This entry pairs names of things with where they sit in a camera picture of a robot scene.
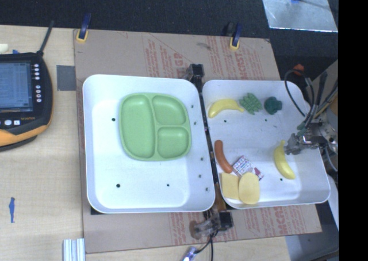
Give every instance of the wooden table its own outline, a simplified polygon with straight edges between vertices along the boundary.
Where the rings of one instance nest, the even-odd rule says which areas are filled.
[[[0,25],[9,52],[36,52],[47,28]],[[73,29],[53,28],[44,60],[53,80],[50,127],[0,152],[0,260],[63,260],[64,239],[83,238],[76,92],[58,91],[57,65],[74,66]],[[9,203],[15,201],[14,222]],[[180,260],[188,246],[87,254],[86,260]],[[195,257],[210,260],[207,248]],[[214,244],[214,260],[290,260],[284,237]]]

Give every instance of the white tray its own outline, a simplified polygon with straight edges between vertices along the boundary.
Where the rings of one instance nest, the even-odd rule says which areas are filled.
[[[147,162],[121,145],[118,106],[133,93],[170,94],[186,106],[190,151],[182,158]],[[102,213],[199,212],[214,203],[214,185],[196,87],[183,79],[93,75],[83,84],[87,197]]]
[[[300,89],[290,82],[288,88],[297,105],[307,113],[309,106]],[[228,161],[234,163],[244,155],[264,174],[259,182],[260,200],[257,204],[247,205],[224,198],[228,205],[236,209],[246,209],[316,204],[328,199],[330,185],[318,149],[305,149],[301,154],[286,156],[296,173],[294,180],[284,178],[276,169],[274,149],[281,140],[287,142],[304,119],[288,96],[284,81],[210,80],[204,84],[202,93],[206,111],[218,99],[239,100],[248,93],[253,93],[262,105],[270,96],[282,101],[282,110],[273,115],[264,109],[255,115],[247,111],[225,110],[208,118],[212,144],[216,140],[223,141],[224,154]],[[217,172],[220,177],[223,172],[220,166],[217,166]]]

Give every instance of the handheld device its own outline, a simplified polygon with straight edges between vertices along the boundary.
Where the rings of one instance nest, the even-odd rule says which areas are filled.
[[[51,123],[52,82],[43,50],[52,27],[53,21],[36,53],[0,55],[0,151],[33,141]]]

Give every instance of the cardboard sheet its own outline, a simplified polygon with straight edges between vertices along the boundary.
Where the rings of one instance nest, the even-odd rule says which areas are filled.
[[[190,236],[202,213],[99,214],[86,195],[82,85],[94,74],[183,78],[192,63],[212,79],[280,80],[272,47],[265,39],[89,30],[85,43],[74,40],[83,229],[87,253],[204,243]],[[315,205],[232,210],[234,227],[214,241],[321,232]]]

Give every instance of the banana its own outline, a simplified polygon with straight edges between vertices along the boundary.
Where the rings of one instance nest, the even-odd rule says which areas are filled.
[[[244,109],[238,105],[237,101],[230,98],[219,99],[214,102],[208,110],[208,117],[213,118],[223,110],[238,110],[243,112]]]
[[[290,168],[285,158],[285,152],[283,151],[283,145],[285,140],[281,140],[280,145],[274,150],[274,160],[277,170],[287,179],[295,179],[295,173]]]

